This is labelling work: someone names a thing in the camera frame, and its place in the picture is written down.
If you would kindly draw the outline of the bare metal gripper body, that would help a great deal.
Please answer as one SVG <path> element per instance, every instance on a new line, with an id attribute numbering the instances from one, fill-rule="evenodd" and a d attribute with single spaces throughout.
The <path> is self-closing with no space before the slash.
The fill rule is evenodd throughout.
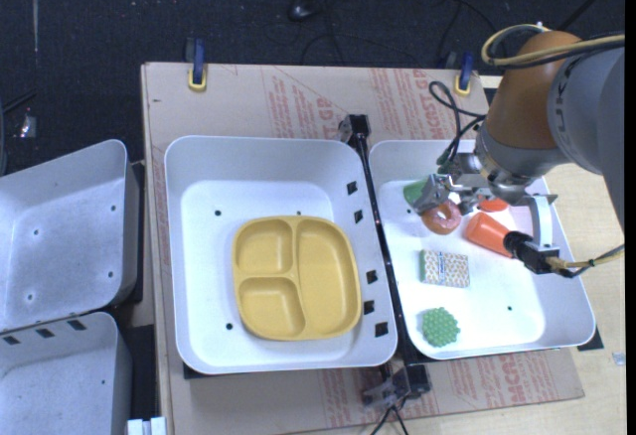
<path id="1" fill-rule="evenodd" d="M 516 175 L 499 166 L 489 156 L 476 153 L 458 153 L 449 166 L 450 190 L 460 193 L 474 189 L 479 203 L 501 199 L 515 205 L 525 194 L 531 179 Z"/>

